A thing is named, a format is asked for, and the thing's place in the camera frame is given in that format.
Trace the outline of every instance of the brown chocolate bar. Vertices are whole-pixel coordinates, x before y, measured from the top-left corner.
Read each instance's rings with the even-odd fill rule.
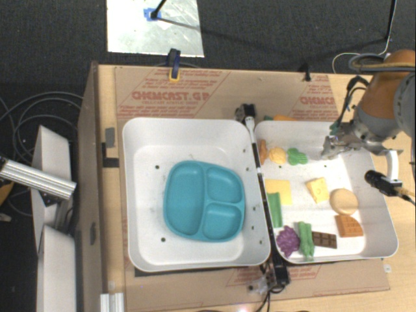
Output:
[[[335,221],[341,237],[359,237],[364,235],[361,225],[351,216],[337,215],[335,216]]]
[[[337,235],[312,231],[312,239],[315,246],[337,248]]]

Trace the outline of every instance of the white cable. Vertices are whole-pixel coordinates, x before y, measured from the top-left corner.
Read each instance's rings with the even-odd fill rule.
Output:
[[[393,26],[393,20],[395,18],[395,14],[396,14],[396,6],[397,6],[397,0],[395,1],[395,6],[393,8],[393,15],[391,16],[391,26],[390,26],[390,33],[389,36],[387,37],[387,41],[385,43],[385,47],[384,50],[382,52],[380,52],[378,55],[383,55],[387,52],[387,49],[389,48],[389,43],[390,43],[390,38],[391,38],[391,28]],[[359,55],[360,53],[355,53],[355,52],[344,52],[344,53],[339,53],[338,55],[336,55],[333,59],[332,59],[332,72],[334,74],[336,74],[337,72],[335,71],[335,61],[343,56],[343,55]]]

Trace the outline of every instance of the black carpet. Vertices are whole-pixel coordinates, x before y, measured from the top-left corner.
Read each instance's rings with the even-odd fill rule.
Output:
[[[332,72],[336,54],[379,53],[391,0],[197,0],[205,58],[183,61],[206,68]],[[389,51],[415,49],[416,0],[398,0]],[[111,64],[154,65],[162,56],[107,52],[106,0],[0,0],[0,98],[11,108],[43,92],[82,95],[92,60]],[[336,69],[350,73],[349,57]],[[17,108],[15,120],[25,107]],[[63,103],[44,103],[33,114],[62,116],[73,124],[77,111]],[[0,105],[0,117],[4,108]],[[21,133],[33,147],[42,123],[75,142],[72,130],[48,118],[28,123]],[[13,156],[8,118],[0,120],[0,152]],[[27,194],[13,204],[25,212]],[[0,310],[34,311],[36,252],[31,218],[8,203],[0,213]]]

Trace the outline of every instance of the cardboard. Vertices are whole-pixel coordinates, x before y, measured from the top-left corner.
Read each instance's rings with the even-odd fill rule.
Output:
[[[131,312],[201,309],[263,300],[263,295],[248,292],[248,285],[262,274],[259,267],[152,275],[135,270],[126,249],[124,173],[117,165],[109,164],[123,163],[120,130],[125,121],[134,116],[232,119],[242,103],[255,103],[257,120],[282,114],[299,120],[327,121],[336,119],[344,95],[343,85],[335,100],[330,79],[324,74],[312,75],[310,83],[301,73],[267,71],[184,69],[179,83],[169,83],[167,75],[167,68],[92,68],[79,122],[83,135],[80,179],[84,181],[80,183],[81,204],[85,204],[79,227],[83,237],[85,311],[97,311],[93,307],[99,302],[100,291],[124,292],[126,311]],[[115,142],[107,146],[109,129],[114,129]],[[85,240],[92,222],[96,223],[99,239],[89,246]],[[292,283],[273,300],[389,289],[379,259],[294,266],[290,274]]]

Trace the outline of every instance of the teal divided plate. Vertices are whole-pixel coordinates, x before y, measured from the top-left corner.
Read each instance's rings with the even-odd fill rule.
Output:
[[[224,242],[235,238],[244,222],[245,198],[240,177],[219,165],[177,163],[164,191],[163,216],[182,237]]]

